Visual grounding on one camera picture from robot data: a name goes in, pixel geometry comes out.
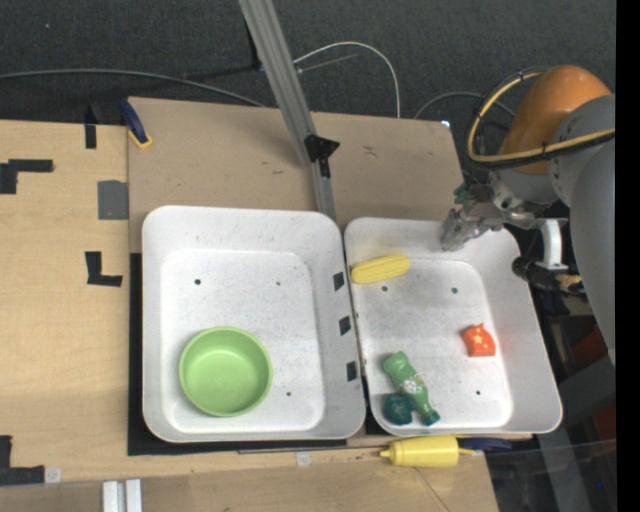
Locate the yellow squeeze bottle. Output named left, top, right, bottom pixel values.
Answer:
left=378, top=434, right=477, bottom=470

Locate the green bowl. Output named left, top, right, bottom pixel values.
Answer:
left=178, top=325, right=275, bottom=418

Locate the yellow corn cob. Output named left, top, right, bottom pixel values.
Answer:
left=349, top=254, right=412, bottom=286

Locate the white plastic tray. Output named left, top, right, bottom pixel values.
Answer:
left=343, top=215, right=565, bottom=437
left=141, top=204, right=367, bottom=444

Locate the dark green broccoli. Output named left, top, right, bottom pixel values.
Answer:
left=382, top=392, right=416, bottom=427

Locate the orange carton with star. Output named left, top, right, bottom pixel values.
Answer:
left=460, top=322, right=498, bottom=359

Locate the black cylinder on white bracket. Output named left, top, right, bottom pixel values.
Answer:
left=510, top=218, right=584, bottom=294

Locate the green bottle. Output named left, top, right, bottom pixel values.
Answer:
left=381, top=350, right=442, bottom=428

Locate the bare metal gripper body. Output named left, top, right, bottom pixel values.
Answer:
left=460, top=183, right=540, bottom=232

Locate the brown cardboard board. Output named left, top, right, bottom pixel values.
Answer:
left=127, top=96, right=534, bottom=512

